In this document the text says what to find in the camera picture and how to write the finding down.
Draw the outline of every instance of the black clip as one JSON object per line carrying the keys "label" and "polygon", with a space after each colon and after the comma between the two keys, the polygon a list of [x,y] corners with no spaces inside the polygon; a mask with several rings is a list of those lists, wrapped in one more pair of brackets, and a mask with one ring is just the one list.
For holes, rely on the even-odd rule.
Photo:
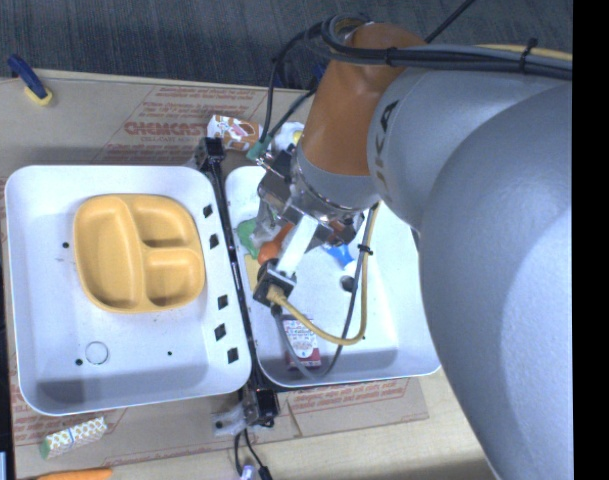
{"label": "black clip", "polygon": [[359,244],[357,248],[360,250],[360,252],[365,252],[369,256],[373,256],[373,250],[368,245]]}
{"label": "black clip", "polygon": [[397,51],[397,48],[395,48],[395,46],[391,46],[390,48],[387,48],[386,50],[384,50],[384,62],[386,63],[387,66],[395,67],[395,66],[393,66],[393,63],[391,61],[391,54],[396,51]]}
{"label": "black clip", "polygon": [[537,46],[537,39],[535,37],[531,37],[526,43],[526,48],[522,52],[520,56],[520,64],[518,69],[520,73],[526,74],[526,57],[531,53],[531,50]]}

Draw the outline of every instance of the orange handle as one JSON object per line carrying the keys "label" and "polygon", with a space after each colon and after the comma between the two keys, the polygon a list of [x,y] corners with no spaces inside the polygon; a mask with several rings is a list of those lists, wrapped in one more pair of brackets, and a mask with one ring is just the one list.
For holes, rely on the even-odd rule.
{"label": "orange handle", "polygon": [[262,247],[260,247],[260,252],[257,254],[257,262],[260,265],[263,265],[272,258],[277,258],[280,253],[280,249],[282,249],[282,242],[291,229],[293,229],[293,224],[287,222],[284,224],[282,229],[280,229],[279,233],[275,235],[273,240],[270,242],[264,242],[264,244],[262,244]]}
{"label": "orange handle", "polygon": [[37,478],[37,480],[106,480],[113,474],[109,468],[83,469],[79,471],[64,471],[51,473]]}

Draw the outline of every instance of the snack package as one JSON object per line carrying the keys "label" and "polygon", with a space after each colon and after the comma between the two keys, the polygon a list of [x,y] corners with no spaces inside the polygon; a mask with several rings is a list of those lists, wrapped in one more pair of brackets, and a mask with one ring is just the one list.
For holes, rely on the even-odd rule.
{"label": "snack package", "polygon": [[211,117],[206,134],[212,138],[221,138],[224,149],[246,153],[257,142],[262,134],[262,126],[235,117],[214,115]]}
{"label": "snack package", "polygon": [[107,426],[104,422],[104,416],[100,416],[60,430],[59,432],[54,432],[46,436],[44,441],[42,441],[40,454],[45,459],[52,459],[80,446],[97,441],[104,435],[106,430]]}

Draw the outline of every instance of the tray compartment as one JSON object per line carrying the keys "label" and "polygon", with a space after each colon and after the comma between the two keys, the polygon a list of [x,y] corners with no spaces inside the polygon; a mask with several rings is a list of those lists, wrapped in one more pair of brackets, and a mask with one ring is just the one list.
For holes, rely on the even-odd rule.
{"label": "tray compartment", "polygon": [[101,308],[141,305],[142,253],[127,205],[119,197],[90,199],[75,217],[73,247],[84,291]]}
{"label": "tray compartment", "polygon": [[171,198],[90,198],[75,215],[74,236],[82,287],[106,311],[174,309],[204,287],[199,233],[191,215]]}

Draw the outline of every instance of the blue object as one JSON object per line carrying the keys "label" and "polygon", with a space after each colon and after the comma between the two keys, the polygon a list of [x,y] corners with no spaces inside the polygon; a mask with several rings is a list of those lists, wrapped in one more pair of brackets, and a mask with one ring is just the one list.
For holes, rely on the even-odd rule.
{"label": "blue object", "polygon": [[331,256],[333,256],[333,258],[338,260],[342,265],[342,268],[344,268],[346,265],[348,265],[351,261],[355,259],[351,256],[351,253],[348,252],[348,246],[346,244],[342,244],[338,247],[324,247],[324,250]]}
{"label": "blue object", "polygon": [[46,88],[42,85],[39,77],[22,57],[14,53],[8,58],[8,65],[13,70],[13,73],[17,73],[17,75],[24,80],[26,86],[35,96],[39,99],[44,99],[48,96]]}

